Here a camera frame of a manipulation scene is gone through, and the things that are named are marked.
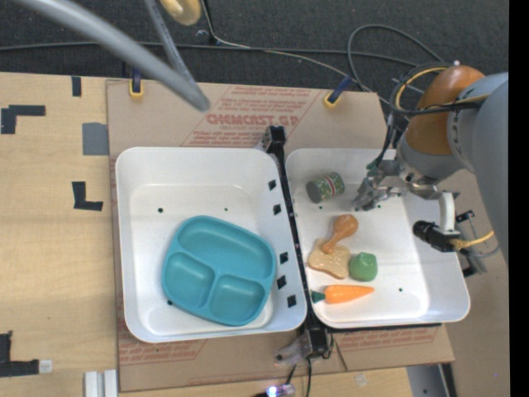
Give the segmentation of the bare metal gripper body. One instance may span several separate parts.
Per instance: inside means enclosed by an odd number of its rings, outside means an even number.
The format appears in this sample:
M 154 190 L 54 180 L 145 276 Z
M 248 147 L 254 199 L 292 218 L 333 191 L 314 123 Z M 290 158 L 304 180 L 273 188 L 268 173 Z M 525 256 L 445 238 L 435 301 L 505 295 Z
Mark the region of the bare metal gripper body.
M 400 159 L 373 160 L 366 166 L 362 198 L 383 200 L 411 193 L 422 199 L 438 199 L 438 181 L 420 174 Z

